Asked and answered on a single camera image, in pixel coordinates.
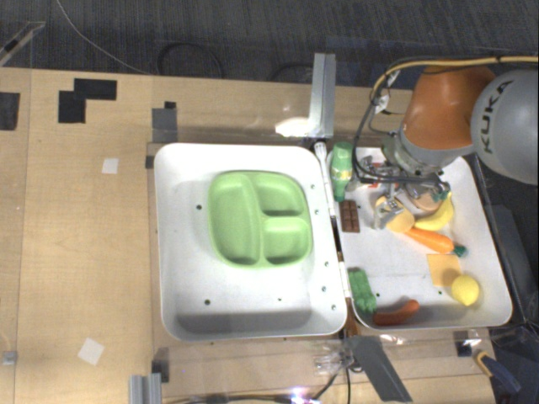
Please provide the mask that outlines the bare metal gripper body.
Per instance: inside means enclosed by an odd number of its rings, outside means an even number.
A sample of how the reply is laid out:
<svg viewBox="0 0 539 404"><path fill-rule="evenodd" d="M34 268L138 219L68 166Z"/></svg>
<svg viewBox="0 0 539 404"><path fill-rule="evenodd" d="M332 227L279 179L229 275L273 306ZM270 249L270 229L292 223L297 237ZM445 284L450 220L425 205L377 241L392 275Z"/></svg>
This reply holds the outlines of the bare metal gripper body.
<svg viewBox="0 0 539 404"><path fill-rule="evenodd" d="M435 203L447 199L447 183L440 179L442 166L436 151L406 139L383 139L382 153L390 166L399 168L396 176L413 199L423 194Z"/></svg>

